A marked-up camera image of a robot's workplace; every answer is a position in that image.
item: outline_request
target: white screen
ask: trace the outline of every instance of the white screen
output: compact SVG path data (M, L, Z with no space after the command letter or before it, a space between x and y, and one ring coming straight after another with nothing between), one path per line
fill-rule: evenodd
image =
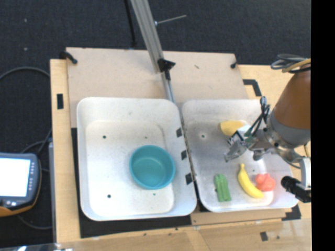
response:
M27 195L30 160L0 158L0 196Z

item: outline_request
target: banana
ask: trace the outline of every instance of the banana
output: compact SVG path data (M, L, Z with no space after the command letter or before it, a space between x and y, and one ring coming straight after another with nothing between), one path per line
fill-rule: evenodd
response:
M256 188L250 181L247 172L244 169L244 164L240 164L240 171L237 175L238 181L242 189L252 198L263 198L264 194Z

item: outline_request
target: teal bowl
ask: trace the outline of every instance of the teal bowl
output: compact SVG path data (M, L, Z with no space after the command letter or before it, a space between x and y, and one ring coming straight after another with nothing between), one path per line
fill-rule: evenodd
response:
M175 164L164 149L145 145L136 149L129 162L133 180L144 189L157 190L166 187L174 178Z

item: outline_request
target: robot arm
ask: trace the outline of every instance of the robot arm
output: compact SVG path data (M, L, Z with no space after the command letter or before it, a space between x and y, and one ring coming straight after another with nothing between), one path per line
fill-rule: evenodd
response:
M265 97L261 98L261 114L252 126L236 131L229 139L230 150L225 160L230 161L246 150L254 152L254 160L265 153L279 155L285 162L301 170L301 181L284 177L282 186L302 202L311 202L310 157L300 156L295 148L310 141L310 59L279 55L271 65L274 70L294 74L286 85L274 109L270 112ZM261 122L265 127L260 129Z

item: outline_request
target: black carpet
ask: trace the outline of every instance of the black carpet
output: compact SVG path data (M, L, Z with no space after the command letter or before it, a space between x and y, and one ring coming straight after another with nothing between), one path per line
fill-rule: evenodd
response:
M311 0L149 0L163 50L234 53L239 64L269 65L277 54L310 57ZM145 49L133 15L136 49ZM49 60L66 47L129 48L123 0L0 0L0 77ZM50 82L23 70L0 80L0 152L21 152L44 140L51 127ZM48 150L40 156L49 167ZM37 205L21 216L51 225L48 172ZM16 216L0 218L0 248L51 243L51 230L35 230Z

